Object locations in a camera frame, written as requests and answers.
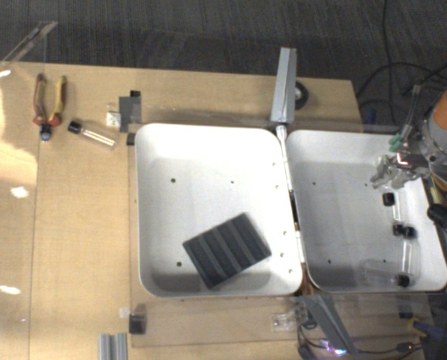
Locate black tape roll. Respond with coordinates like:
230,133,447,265
294,81,311,109

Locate red and yellow pliers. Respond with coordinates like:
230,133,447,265
32,73,68,143

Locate black ribbed foam block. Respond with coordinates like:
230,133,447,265
181,211,273,290

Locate white plastic tray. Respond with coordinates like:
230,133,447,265
133,122,304,299
284,129,447,293

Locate small clear plastic packet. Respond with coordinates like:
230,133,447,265
271,308,308,332
106,105,122,128

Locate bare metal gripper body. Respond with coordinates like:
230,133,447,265
394,145,443,182

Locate clear bottle with black cap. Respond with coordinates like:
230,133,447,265
391,205,405,238
67,119,119,151
358,259,415,289
381,191,405,209
400,225,416,275

